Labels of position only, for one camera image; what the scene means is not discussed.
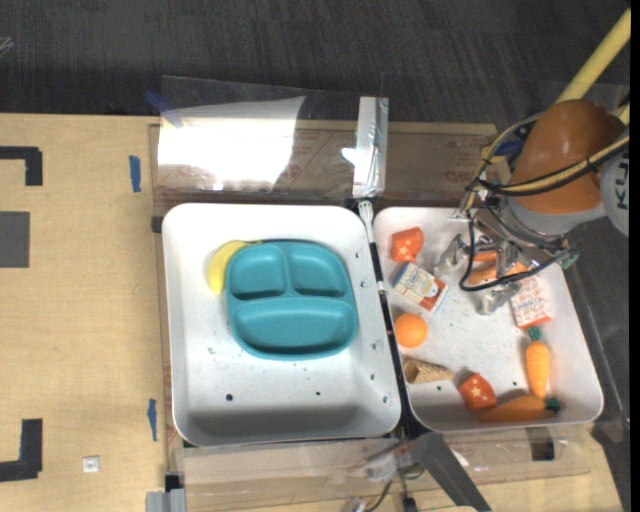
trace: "plywood surface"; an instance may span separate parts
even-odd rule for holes
[[[144,510],[164,484],[163,384],[145,118],[0,116],[0,145],[38,146],[44,185],[0,160],[0,210],[31,213],[27,269],[0,268],[0,457],[43,420],[38,479],[0,509]],[[134,193],[129,155],[141,159]],[[158,405],[158,440],[147,417]],[[85,456],[100,471],[83,473]]]

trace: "toy orange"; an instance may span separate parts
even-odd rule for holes
[[[429,328],[420,315],[404,313],[393,324],[396,341],[406,348],[422,345],[427,339]]]

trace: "orange carrot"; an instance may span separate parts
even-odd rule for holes
[[[527,347],[525,354],[529,387],[531,393],[544,400],[547,396],[551,353],[549,347],[539,340],[540,330],[537,327],[531,328],[529,335],[533,340]]]
[[[483,423],[533,421],[542,418],[546,408],[547,404],[542,398],[524,395],[482,413],[478,419]]]

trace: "plastic sheet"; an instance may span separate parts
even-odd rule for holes
[[[580,427],[554,427],[445,441],[473,483],[482,485],[588,473],[587,435]],[[317,502],[318,511],[344,512],[371,506],[387,486],[390,495],[440,488],[411,450],[398,439],[355,439],[186,448],[174,456],[189,510]]]
[[[376,197],[384,189],[385,98],[163,79],[156,212],[181,202]]]

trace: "toy food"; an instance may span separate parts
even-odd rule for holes
[[[471,412],[496,405],[496,395],[493,387],[479,373],[464,381],[458,391],[464,398],[464,403]]]
[[[396,341],[406,348],[415,348],[422,345],[429,333],[427,323],[420,315],[403,313],[393,323]]]
[[[222,290],[224,290],[225,271],[229,260],[240,249],[248,245],[250,245],[249,242],[232,240],[220,247],[220,249],[218,249],[218,251],[213,255],[207,270],[207,282],[209,283],[209,288],[213,290],[213,293],[218,295],[222,293]]]
[[[544,400],[547,396],[551,353],[549,347],[540,341],[540,329],[537,327],[529,329],[529,336],[531,343],[525,351],[529,387],[533,395]]]
[[[402,368],[409,384],[453,380],[455,378],[455,373],[449,368],[418,359],[405,359]]]
[[[526,330],[529,327],[551,320],[549,306],[544,298],[540,282],[536,276],[520,281],[522,287],[511,297],[511,310],[516,325]]]
[[[393,261],[416,261],[424,244],[420,228],[405,229],[391,235],[391,259]]]
[[[545,402],[539,396],[528,394],[483,412],[478,420],[483,423],[533,421],[547,414],[553,415],[559,409],[559,405],[556,399]]]
[[[449,287],[415,263],[406,263],[393,284],[393,289],[411,302],[435,313],[442,304]]]

